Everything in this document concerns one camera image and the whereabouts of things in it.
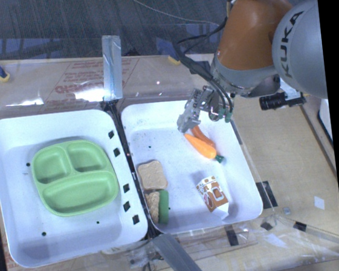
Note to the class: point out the tan waffle biscuit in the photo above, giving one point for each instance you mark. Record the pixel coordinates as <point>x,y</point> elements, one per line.
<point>153,205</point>

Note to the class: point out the brown cardboard board red print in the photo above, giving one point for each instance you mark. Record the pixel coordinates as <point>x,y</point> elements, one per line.
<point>45,85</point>

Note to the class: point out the orange sausage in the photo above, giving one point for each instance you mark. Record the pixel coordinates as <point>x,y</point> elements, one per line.
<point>203,136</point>

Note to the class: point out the white and brown carton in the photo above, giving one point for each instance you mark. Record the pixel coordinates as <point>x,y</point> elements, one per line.
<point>214,195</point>

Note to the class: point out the orange carrot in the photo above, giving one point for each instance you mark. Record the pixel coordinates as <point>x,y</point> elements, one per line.
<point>201,148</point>

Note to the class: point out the white plastic tray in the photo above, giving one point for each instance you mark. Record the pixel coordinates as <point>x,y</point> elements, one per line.
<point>17,185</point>
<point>171,125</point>

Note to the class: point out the green divided plate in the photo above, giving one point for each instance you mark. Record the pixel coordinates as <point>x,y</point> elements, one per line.
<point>74,179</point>

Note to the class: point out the green flat oblong piece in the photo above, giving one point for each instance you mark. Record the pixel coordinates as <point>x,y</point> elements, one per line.
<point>164,207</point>

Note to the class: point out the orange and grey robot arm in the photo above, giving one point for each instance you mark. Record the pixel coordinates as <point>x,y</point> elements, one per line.
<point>268,38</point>

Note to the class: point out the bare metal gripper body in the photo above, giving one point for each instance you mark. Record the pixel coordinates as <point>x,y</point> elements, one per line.
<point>203,100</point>

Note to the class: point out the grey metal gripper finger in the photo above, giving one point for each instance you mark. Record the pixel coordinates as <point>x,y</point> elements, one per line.
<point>195,120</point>
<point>184,123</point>

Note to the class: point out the brown bread slice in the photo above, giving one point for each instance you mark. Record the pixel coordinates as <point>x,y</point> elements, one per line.
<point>152,175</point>

